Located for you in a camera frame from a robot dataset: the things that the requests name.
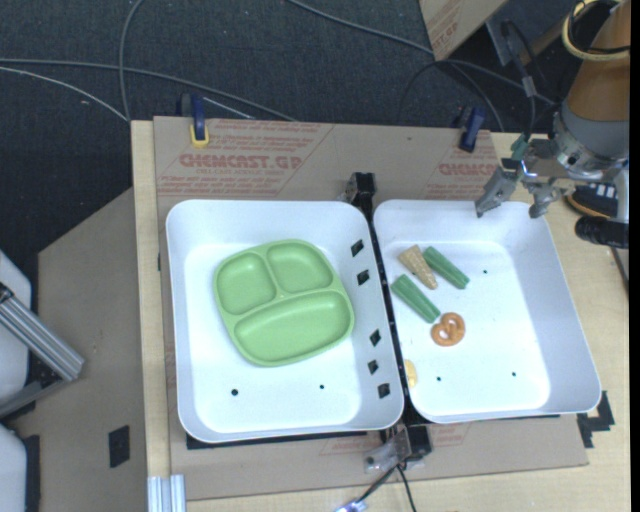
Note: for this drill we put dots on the orange pretzel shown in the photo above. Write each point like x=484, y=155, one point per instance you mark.
x=440, y=336

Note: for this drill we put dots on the small yellow corn piece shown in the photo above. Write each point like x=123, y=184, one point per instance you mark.
x=410, y=372

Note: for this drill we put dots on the green celery stick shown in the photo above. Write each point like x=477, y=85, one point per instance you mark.
x=446, y=267
x=415, y=297

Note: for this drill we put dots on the brown cardboard board, red print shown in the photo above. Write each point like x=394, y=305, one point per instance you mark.
x=310, y=155

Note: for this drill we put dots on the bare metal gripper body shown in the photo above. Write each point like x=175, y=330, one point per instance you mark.
x=550, y=167

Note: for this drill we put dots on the black cylinder on white bracket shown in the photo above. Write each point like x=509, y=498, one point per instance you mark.
x=597, y=231

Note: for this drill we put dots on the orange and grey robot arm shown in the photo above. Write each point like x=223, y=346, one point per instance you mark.
x=600, y=75

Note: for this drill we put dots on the green divided plate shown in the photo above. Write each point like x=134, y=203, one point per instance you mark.
x=290, y=325

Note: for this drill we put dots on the white plastic tray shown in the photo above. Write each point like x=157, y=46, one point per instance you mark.
x=505, y=350
x=280, y=400

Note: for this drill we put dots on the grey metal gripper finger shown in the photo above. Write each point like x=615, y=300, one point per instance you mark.
x=543, y=202
x=496, y=192

